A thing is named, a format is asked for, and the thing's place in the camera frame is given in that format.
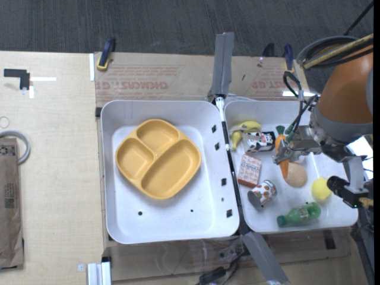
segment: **divided plate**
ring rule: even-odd
[[[156,200],[177,194],[201,165],[198,147],[162,119],[149,119],[116,149],[119,171],[142,193]]]

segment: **banana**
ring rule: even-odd
[[[252,128],[261,129],[262,126],[257,121],[244,121],[240,125],[232,128],[232,134],[231,134],[232,151],[236,150],[238,143],[240,142],[240,140],[242,140],[242,133]]]

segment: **lemon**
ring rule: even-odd
[[[311,186],[311,192],[313,196],[320,201],[324,201],[331,194],[331,190],[327,187],[327,180],[325,178],[316,179]]]

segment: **paper bag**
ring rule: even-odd
[[[16,138],[0,138],[0,267],[23,264],[20,178]]]

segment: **soda bottle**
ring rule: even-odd
[[[315,219],[321,215],[321,208],[316,202],[292,208],[285,216],[277,217],[277,224],[283,227],[287,224],[302,224],[308,220]]]

